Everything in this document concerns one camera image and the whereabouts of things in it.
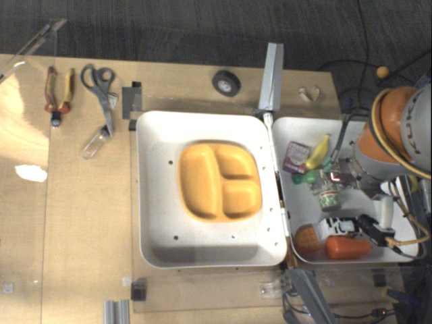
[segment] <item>yellow toy banana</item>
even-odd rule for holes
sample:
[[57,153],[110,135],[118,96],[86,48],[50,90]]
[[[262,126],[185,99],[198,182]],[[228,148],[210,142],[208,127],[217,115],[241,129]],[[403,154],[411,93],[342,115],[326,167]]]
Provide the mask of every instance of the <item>yellow toy banana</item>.
[[314,148],[312,155],[306,160],[307,169],[315,169],[323,162],[329,149],[329,138],[330,135],[326,134],[324,139]]

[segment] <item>orange ball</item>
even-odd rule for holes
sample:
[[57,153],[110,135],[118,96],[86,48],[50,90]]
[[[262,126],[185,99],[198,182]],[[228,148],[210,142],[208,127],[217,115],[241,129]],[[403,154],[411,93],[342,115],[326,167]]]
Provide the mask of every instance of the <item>orange ball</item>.
[[377,68],[377,77],[379,79],[384,79],[384,78],[388,77],[389,74],[390,74],[390,71],[385,66],[380,66]]

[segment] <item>scissors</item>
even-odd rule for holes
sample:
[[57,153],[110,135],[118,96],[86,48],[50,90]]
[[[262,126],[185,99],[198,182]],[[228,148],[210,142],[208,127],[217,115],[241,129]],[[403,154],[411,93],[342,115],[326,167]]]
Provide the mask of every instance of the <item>scissors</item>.
[[[90,79],[92,81],[92,85],[88,85],[84,79],[84,75],[88,70],[90,70]],[[108,74],[107,79],[103,78],[105,74]],[[111,137],[114,135],[114,131],[111,111],[109,110],[108,90],[109,86],[114,80],[114,76],[114,72],[111,69],[103,67],[99,70],[96,70],[90,64],[85,65],[81,71],[81,83],[87,88],[87,90],[93,92],[93,94],[95,94],[98,98],[102,107],[103,116],[105,117],[105,122],[107,123],[108,133]]]

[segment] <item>wooden table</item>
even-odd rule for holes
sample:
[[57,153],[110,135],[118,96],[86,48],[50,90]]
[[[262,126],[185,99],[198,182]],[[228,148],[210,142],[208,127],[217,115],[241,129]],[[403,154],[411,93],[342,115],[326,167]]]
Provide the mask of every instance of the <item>wooden table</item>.
[[[4,63],[9,56],[0,56]],[[0,84],[0,277],[14,291],[0,297],[2,323],[102,323],[103,303],[130,298],[132,277],[131,150],[122,103],[115,136],[90,161],[82,147],[104,125],[97,98],[79,81],[82,67],[110,67],[111,91],[142,82],[144,95],[254,107],[263,69],[225,68],[242,82],[238,96],[218,94],[211,78],[222,67],[57,58],[58,101],[65,74],[76,71],[72,110],[52,129],[43,111],[50,58],[34,57]],[[322,95],[305,103],[301,86]],[[294,115],[338,118],[331,74],[284,71],[282,105]],[[17,165],[36,165],[44,182],[20,178]],[[283,323],[280,307],[133,313],[131,323]]]

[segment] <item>black toy wheel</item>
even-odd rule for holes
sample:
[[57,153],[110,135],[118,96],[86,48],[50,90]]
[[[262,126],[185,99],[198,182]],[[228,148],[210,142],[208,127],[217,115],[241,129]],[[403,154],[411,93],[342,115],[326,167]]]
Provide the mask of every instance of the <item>black toy wheel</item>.
[[239,79],[228,71],[217,72],[211,82],[217,92],[228,97],[236,96],[241,87]]

